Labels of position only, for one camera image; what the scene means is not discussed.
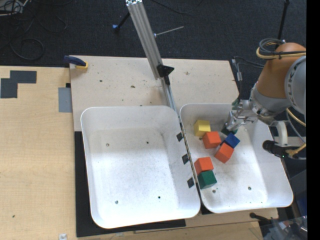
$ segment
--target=table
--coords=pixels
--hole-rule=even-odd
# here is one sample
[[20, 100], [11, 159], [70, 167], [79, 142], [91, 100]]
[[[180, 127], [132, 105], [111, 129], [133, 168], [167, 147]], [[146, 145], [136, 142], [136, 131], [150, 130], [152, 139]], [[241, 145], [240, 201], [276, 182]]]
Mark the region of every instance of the table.
[[[1, 238], [55, 240], [66, 234], [68, 240], [106, 240], [116, 239], [117, 236], [128, 240], [179, 239], [182, 237], [183, 239], [210, 237], [210, 239], [220, 240], [256, 240], [257, 237], [251, 229], [259, 227], [259, 224], [256, 219], [250, 218], [250, 212], [269, 219], [278, 217], [276, 208], [222, 214], [198, 214], [186, 219], [186, 226], [183, 228], [77, 237], [74, 133], [80, 130], [78, 119], [83, 109], [82, 106], [87, 106], [85, 102], [81, 102], [81, 97], [86, 96], [85, 86], [96, 86], [96, 89], [95, 95], [88, 95], [89, 99], [84, 98], [83, 100], [94, 100], [93, 97], [99, 97], [98, 94], [104, 91], [108, 97], [101, 102], [104, 106], [106, 103], [109, 106], [137, 105], [137, 102], [141, 102], [139, 105], [147, 103], [156, 105], [164, 101], [164, 97], [158, 95], [156, 91], [159, 91], [160, 84], [151, 84], [153, 82], [152, 72], [148, 68], [146, 58], [78, 57], [89, 62], [88, 72], [81, 74], [90, 74], [90, 67], [91, 70], [93, 67], [101, 67], [103, 71], [102, 66], [110, 66], [112, 63], [114, 66], [120, 63], [119, 67], [132, 63], [128, 68], [126, 67], [126, 70], [133, 72], [132, 68], [142, 67], [140, 74], [144, 74], [144, 79], [132, 78], [126, 74], [120, 80], [117, 77], [113, 78], [112, 75], [107, 77], [99, 73], [96, 74], [99, 75], [98, 78], [91, 78], [92, 83], [87, 81], [86, 85], [81, 86], [81, 77], [77, 77], [72, 66], [70, 68], [0, 66], [1, 79], [10, 78], [11, 71], [36, 72], [36, 83], [17, 84], [17, 98], [0, 98]], [[163, 63], [175, 68], [170, 74], [170, 80], [177, 108], [185, 103], [194, 102], [221, 103], [224, 101], [230, 103], [238, 95], [228, 61], [163, 59]], [[213, 74], [212, 78], [206, 77], [201, 82], [202, 89], [193, 88], [192, 92], [192, 88], [187, 88], [192, 86], [194, 80], [199, 81], [200, 75], [203, 79], [203, 74], [208, 72]], [[72, 92], [72, 113], [60, 111], [59, 103], [62, 102], [59, 101], [59, 89], [66, 88], [69, 83], [71, 83]], [[143, 95], [134, 95], [137, 98], [134, 100], [126, 96], [128, 101], [126, 104], [122, 104], [122, 99], [124, 99], [121, 97], [122, 88], [114, 88], [129, 84], [127, 87], [132, 93], [139, 90], [139, 87], [145, 86], [146, 83], [150, 84], [147, 89], [153, 90], [155, 97], [143, 98]], [[203, 90], [209, 92], [212, 89], [214, 92], [211, 93], [214, 95], [197, 98]], [[108, 90], [110, 92], [113, 90], [114, 95], [108, 96]], [[189, 92], [187, 94], [189, 100], [185, 100], [185, 91]]]

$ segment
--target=black tripod leg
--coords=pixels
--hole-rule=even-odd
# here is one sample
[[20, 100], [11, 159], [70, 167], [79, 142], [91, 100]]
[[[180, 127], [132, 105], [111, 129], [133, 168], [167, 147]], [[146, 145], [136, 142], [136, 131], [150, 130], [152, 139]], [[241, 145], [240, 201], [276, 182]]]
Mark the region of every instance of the black tripod leg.
[[119, 32], [121, 26], [125, 23], [125, 21], [129, 18], [130, 16], [130, 12], [128, 12], [124, 18], [121, 20], [121, 22], [119, 23], [119, 25], [112, 25], [113, 29], [115, 32]]
[[281, 23], [280, 23], [279, 34], [278, 34], [278, 39], [279, 39], [279, 40], [281, 40], [282, 30], [283, 30], [283, 28], [284, 28], [284, 23], [285, 23], [287, 8], [288, 8], [288, 5], [289, 5], [289, 4], [290, 4], [290, 0], [285, 0], [285, 1], [284, 1], [284, 8], [283, 8], [282, 19], [281, 19]]

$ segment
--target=red block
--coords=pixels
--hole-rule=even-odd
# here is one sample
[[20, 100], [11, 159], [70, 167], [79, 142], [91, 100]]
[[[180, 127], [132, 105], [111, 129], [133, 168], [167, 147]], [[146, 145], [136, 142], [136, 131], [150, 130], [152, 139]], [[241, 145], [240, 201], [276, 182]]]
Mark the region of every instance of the red block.
[[209, 131], [204, 134], [202, 141], [206, 149], [213, 149], [220, 145], [221, 138], [219, 136], [219, 132]]
[[193, 165], [196, 171], [196, 175], [214, 169], [214, 165], [212, 164], [211, 158], [209, 156], [198, 158]]
[[234, 152], [233, 147], [229, 146], [226, 143], [222, 143], [222, 145], [219, 147], [219, 149], [215, 153], [214, 157], [225, 164], [231, 158], [233, 152]]

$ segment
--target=plastic tray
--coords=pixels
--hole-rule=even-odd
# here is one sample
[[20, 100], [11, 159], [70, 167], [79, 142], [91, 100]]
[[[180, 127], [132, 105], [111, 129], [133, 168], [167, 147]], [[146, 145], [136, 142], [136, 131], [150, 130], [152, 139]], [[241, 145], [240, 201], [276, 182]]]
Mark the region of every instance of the plastic tray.
[[177, 113], [90, 107], [81, 115], [91, 215], [106, 229], [191, 218], [200, 210]]
[[241, 126], [235, 134], [240, 143], [226, 163], [214, 157], [216, 148], [205, 149], [195, 136], [194, 123], [209, 120], [211, 131], [218, 131], [223, 141], [226, 135], [221, 129], [230, 110], [230, 104], [186, 104], [180, 110], [193, 163], [210, 157], [214, 166], [217, 183], [200, 191], [204, 206], [213, 213], [289, 206], [293, 192], [281, 159], [262, 148], [265, 140], [272, 140], [266, 124], [258, 121]]

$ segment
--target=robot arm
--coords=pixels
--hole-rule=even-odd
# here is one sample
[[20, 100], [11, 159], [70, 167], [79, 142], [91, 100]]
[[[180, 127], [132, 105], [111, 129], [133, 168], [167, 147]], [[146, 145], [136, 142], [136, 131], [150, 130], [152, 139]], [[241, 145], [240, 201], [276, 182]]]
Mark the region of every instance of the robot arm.
[[[267, 51], [265, 46], [269, 45], [278, 47], [275, 51]], [[237, 99], [232, 104], [223, 130], [235, 134], [241, 125], [260, 120], [277, 127], [281, 148], [287, 146], [287, 131], [284, 122], [276, 121], [275, 117], [293, 107], [304, 115], [306, 122], [306, 49], [293, 42], [264, 39], [256, 54], [267, 61], [251, 89], [250, 98]]]

